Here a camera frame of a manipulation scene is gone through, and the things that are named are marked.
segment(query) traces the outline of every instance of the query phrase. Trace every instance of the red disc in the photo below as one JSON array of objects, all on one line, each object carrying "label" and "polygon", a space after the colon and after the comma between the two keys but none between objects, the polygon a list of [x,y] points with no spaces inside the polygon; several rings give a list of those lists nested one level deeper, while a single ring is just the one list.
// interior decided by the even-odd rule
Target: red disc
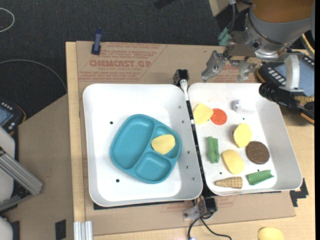
[{"label": "red disc", "polygon": [[227,114],[220,108],[214,108],[210,119],[214,124],[221,126],[226,123]]}]

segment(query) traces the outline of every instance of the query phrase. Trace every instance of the blue clip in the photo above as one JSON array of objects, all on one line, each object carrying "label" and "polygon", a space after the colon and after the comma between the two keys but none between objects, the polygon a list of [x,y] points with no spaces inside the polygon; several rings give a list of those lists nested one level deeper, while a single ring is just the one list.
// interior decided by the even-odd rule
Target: blue clip
[{"label": "blue clip", "polygon": [[94,55],[99,55],[100,54],[100,41],[101,41],[101,37],[102,37],[102,28],[97,28],[95,30],[95,38],[94,38],[94,44],[92,45],[92,50],[91,50],[91,54]]}]

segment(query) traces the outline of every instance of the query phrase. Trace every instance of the teal plate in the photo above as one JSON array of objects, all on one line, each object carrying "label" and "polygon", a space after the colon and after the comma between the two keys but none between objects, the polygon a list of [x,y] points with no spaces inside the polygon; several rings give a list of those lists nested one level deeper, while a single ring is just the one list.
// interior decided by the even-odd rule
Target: teal plate
[{"label": "teal plate", "polygon": [[[163,155],[152,148],[151,141],[166,134],[174,136],[175,146]],[[150,116],[134,114],[115,135],[110,156],[123,172],[145,183],[156,184],[170,175],[180,156],[181,146],[178,134],[170,127]]]}]

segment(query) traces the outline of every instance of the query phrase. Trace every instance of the brown disc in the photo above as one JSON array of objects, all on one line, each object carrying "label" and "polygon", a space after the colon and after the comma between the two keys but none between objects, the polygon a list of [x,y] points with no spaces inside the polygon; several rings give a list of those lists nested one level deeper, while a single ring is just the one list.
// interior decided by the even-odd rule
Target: brown disc
[{"label": "brown disc", "polygon": [[270,158],[268,148],[260,141],[250,141],[245,152],[248,159],[258,165],[265,164]]}]

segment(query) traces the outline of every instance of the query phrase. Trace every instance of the wooden table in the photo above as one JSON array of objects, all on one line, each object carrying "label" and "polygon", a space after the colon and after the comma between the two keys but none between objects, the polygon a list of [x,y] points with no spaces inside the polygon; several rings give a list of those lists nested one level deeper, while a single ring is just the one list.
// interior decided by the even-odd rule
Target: wooden table
[{"label": "wooden table", "polygon": [[[72,165],[73,212],[75,222],[86,221],[85,193],[83,179],[83,161],[81,145],[81,124],[79,117],[79,89],[77,72],[76,42],[66,43],[68,105],[70,122],[70,146]],[[232,237],[233,240],[258,239],[258,230],[263,227],[278,228],[283,232],[285,239],[302,240],[316,239],[315,224],[315,128],[297,113],[282,109],[283,118],[292,142],[302,176],[308,190],[304,199],[298,200],[295,208],[295,217],[233,222],[210,225],[210,228],[219,234]],[[132,233],[118,233],[95,236],[95,240],[186,240],[187,227],[149,230]],[[226,239],[213,236],[205,226],[194,226],[191,236],[198,240]]]}]

